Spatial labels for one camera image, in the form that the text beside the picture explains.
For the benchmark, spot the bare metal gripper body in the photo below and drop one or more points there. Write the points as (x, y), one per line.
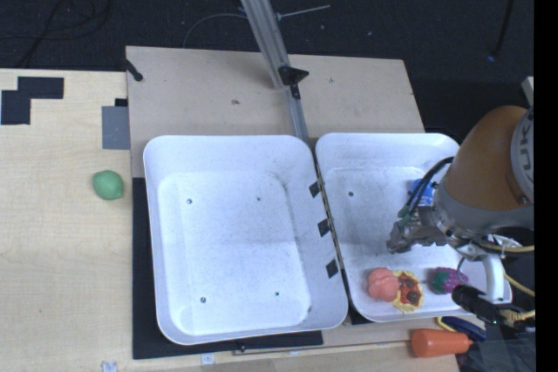
(425, 231)

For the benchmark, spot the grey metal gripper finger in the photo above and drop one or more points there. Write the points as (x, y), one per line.
(393, 243)
(407, 243)

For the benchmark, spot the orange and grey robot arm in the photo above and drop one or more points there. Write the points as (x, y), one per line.
(484, 161)

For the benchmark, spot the orange toy peach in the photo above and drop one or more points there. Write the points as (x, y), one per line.
(381, 284)

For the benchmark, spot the white plastic tray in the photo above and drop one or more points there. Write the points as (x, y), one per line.
(370, 204)
(235, 248)

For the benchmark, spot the toy pizza slice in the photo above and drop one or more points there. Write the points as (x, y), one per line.
(409, 295)

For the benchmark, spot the purple toy grapes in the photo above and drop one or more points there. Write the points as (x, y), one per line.
(445, 279)

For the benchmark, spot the orange toy carrot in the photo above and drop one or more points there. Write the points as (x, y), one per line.
(438, 342)

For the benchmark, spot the brown cardboard board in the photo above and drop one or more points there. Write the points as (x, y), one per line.
(209, 96)

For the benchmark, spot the green toy lime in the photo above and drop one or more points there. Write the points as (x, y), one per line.
(108, 184)

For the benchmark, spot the black cylinder on white bracket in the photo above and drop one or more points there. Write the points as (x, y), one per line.
(477, 302)

